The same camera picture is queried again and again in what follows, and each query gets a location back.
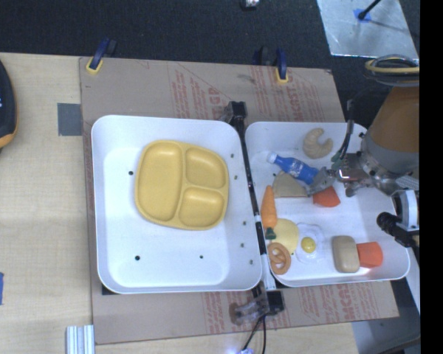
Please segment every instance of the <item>cashew-shaped toy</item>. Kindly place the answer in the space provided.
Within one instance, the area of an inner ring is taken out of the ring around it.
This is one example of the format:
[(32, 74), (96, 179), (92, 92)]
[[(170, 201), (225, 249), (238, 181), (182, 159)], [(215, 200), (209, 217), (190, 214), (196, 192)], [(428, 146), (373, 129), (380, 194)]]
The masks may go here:
[(325, 142), (319, 143), (318, 138), (325, 131), (322, 128), (314, 128), (310, 130), (303, 140), (303, 152), (310, 159), (319, 159), (330, 153), (333, 148), (333, 140), (328, 138)]

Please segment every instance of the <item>bottle cap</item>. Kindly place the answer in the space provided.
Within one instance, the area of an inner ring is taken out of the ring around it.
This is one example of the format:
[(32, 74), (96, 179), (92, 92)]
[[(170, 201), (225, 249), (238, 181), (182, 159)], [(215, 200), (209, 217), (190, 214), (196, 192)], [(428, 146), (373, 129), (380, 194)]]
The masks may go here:
[(267, 157), (267, 162), (274, 164), (275, 158), (278, 157), (277, 153), (271, 152)]

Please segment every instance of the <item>table surface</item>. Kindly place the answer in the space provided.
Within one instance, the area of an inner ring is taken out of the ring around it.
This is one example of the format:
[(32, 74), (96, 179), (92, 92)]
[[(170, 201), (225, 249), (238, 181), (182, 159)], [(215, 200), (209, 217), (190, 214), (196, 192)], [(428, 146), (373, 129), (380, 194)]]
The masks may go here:
[[(80, 103), (78, 57), (0, 53), (19, 104), (0, 154), (0, 353), (65, 353), (92, 324), (81, 136), (58, 134), (58, 104)], [(237, 353), (249, 333), (97, 345), (96, 353)], [(260, 352), (262, 331), (250, 347)], [(267, 353), (357, 353), (350, 323), (267, 331)]]

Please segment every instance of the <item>blue bottle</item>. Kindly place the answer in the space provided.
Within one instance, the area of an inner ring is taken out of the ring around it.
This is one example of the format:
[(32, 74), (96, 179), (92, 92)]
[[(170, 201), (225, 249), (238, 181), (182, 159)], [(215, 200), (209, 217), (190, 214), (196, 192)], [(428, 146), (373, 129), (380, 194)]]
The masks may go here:
[(299, 159), (293, 157), (281, 157), (277, 153), (271, 152), (267, 161), (271, 164), (277, 164), (285, 173), (290, 174), (297, 180), (305, 182), (310, 185), (314, 177), (318, 173), (317, 168), (310, 167)]

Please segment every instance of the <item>brown cardboard box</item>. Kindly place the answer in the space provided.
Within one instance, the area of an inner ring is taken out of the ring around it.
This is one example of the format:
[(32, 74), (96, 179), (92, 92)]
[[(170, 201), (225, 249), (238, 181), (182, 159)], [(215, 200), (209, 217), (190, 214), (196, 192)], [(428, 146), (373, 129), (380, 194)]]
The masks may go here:
[[(80, 59), (83, 143), (89, 222), (92, 309), (97, 344), (251, 330), (230, 318), (250, 291), (117, 295), (97, 274), (93, 207), (93, 123), (107, 114), (218, 119), (229, 101), (245, 101), (247, 123), (343, 122), (333, 77), (325, 69), (289, 68), (279, 84), (273, 67), (104, 58), (97, 74)], [(398, 316), (389, 282), (282, 288), (285, 310), (267, 329)]]

